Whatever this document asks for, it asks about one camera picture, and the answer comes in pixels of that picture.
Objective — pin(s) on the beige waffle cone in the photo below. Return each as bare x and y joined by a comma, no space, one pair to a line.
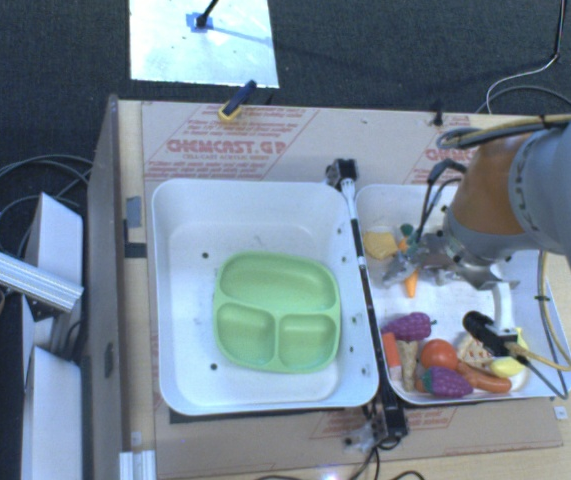
408,365

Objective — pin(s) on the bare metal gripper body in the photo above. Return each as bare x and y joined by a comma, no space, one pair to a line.
440,254

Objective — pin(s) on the white plastic tray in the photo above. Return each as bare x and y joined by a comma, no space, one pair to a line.
190,278
445,300

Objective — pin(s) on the purple grapes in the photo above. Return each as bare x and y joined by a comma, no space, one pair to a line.
447,383
407,327

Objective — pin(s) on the yellow banana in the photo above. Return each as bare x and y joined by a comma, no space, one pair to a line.
507,366

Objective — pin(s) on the orange sausage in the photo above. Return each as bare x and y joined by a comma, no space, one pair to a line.
487,380

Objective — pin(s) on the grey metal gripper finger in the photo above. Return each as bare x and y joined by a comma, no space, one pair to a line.
427,274
395,275

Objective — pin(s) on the orange round fruit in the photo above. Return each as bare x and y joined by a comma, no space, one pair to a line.
439,354

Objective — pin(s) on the brown cardboard board, red print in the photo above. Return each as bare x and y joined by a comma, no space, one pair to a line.
275,143

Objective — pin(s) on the orange carrot with green top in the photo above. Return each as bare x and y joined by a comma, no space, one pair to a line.
411,285

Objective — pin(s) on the orange and white stick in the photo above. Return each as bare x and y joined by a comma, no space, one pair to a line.
391,350

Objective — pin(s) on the green divided plate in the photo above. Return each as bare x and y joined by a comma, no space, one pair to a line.
275,313

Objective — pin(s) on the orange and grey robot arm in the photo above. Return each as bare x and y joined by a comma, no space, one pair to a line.
555,178

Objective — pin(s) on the black cylinder on white bracket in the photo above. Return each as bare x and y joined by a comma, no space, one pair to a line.
500,340

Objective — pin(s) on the yellow cheese wedge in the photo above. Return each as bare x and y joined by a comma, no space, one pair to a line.
379,244

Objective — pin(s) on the beige lattice pie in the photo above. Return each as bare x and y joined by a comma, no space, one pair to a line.
472,352

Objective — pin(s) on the thin black and white rod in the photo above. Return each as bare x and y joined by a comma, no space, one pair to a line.
365,278

